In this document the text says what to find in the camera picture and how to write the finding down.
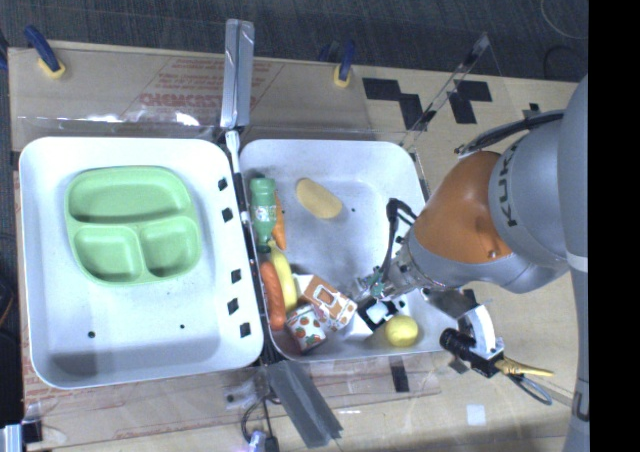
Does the yellow banana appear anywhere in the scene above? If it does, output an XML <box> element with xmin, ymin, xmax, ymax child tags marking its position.
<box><xmin>266</xmin><ymin>239</ymin><xmax>300</xmax><ymax>313</ymax></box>

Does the white can with orange print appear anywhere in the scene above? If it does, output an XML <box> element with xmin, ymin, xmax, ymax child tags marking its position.
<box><xmin>284</xmin><ymin>303</ymin><xmax>328</xmax><ymax>354</ymax></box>

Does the black cylinder on white bracket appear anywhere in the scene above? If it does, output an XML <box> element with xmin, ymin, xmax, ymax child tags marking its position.
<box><xmin>439</xmin><ymin>303</ymin><xmax>506</xmax><ymax>380</ymax></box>

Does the brown cardboard board, red print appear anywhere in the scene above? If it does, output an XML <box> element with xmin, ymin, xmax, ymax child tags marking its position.
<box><xmin>7</xmin><ymin>39</ymin><xmax>581</xmax><ymax>452</ymax></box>

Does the orange carrot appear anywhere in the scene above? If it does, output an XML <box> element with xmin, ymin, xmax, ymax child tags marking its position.
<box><xmin>272</xmin><ymin>192</ymin><xmax>288</xmax><ymax>252</ymax></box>

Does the green divided plate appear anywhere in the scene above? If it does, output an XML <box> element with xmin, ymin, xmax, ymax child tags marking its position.
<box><xmin>63</xmin><ymin>165</ymin><xmax>204</xmax><ymax>287</ymax></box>

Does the thin black and white rod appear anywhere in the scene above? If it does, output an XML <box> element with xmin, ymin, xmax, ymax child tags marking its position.
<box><xmin>224</xmin><ymin>129</ymin><xmax>268</xmax><ymax>362</ymax></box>

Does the orange sausage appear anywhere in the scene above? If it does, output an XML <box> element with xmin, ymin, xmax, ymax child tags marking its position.
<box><xmin>258</xmin><ymin>260</ymin><xmax>288</xmax><ymax>332</ymax></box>

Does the green plastic bottle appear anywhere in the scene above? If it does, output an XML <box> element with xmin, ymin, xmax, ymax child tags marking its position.
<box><xmin>248</xmin><ymin>176</ymin><xmax>279</xmax><ymax>254</ymax></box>

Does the orange and white carton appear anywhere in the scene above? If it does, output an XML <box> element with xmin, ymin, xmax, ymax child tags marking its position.
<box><xmin>296</xmin><ymin>273</ymin><xmax>359</xmax><ymax>333</ymax></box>

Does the white plastic tray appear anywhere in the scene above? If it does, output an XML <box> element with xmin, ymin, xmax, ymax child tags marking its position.
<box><xmin>18</xmin><ymin>135</ymin><xmax>266</xmax><ymax>390</ymax></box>
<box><xmin>238</xmin><ymin>138</ymin><xmax>462</xmax><ymax>364</ymax></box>

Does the yellow lemon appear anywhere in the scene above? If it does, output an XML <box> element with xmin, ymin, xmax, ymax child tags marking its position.
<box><xmin>384</xmin><ymin>314</ymin><xmax>420</xmax><ymax>349</ymax></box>

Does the tan bread roll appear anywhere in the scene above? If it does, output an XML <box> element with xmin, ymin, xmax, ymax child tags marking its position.
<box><xmin>294</xmin><ymin>177</ymin><xmax>344</xmax><ymax>221</ymax></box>

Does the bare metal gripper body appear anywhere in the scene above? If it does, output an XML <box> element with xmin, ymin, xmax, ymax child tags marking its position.
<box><xmin>356</xmin><ymin>253</ymin><xmax>419</xmax><ymax>310</ymax></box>

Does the black and white object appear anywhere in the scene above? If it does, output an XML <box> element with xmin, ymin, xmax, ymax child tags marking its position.
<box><xmin>357</xmin><ymin>296</ymin><xmax>408</xmax><ymax>332</ymax></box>

